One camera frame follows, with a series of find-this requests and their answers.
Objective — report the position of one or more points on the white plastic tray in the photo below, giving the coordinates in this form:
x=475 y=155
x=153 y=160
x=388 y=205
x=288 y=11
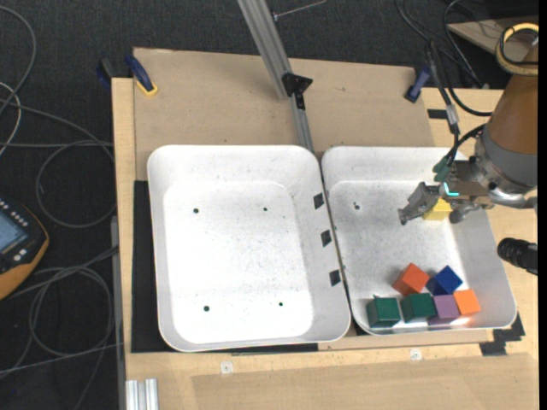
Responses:
x=376 y=246
x=239 y=254

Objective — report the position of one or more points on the green cube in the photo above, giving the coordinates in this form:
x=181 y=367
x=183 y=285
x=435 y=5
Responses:
x=383 y=312
x=419 y=306

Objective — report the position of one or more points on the blue cube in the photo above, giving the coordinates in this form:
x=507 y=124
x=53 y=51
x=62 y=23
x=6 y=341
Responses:
x=448 y=278

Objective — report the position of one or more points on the red-orange cube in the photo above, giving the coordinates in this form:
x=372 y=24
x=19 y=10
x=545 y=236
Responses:
x=410 y=278

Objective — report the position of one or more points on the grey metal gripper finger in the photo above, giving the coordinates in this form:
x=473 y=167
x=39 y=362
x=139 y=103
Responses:
x=416 y=205
x=459 y=214

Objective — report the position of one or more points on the purple cube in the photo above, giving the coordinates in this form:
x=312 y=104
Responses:
x=446 y=308

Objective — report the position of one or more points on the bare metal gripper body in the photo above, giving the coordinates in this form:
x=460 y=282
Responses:
x=468 y=184

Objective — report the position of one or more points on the black cylinder on white bracket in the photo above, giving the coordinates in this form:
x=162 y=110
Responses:
x=515 y=250

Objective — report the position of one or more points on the yellow cube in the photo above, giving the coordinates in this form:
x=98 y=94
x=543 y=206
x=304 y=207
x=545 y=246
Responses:
x=436 y=212

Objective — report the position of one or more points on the orange cube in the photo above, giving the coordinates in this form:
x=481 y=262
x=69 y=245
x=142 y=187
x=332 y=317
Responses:
x=467 y=302

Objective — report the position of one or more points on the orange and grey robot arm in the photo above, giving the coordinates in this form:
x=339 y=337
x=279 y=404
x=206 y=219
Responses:
x=515 y=118

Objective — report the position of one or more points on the brown cardboard board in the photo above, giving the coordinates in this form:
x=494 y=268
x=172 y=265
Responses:
x=222 y=101

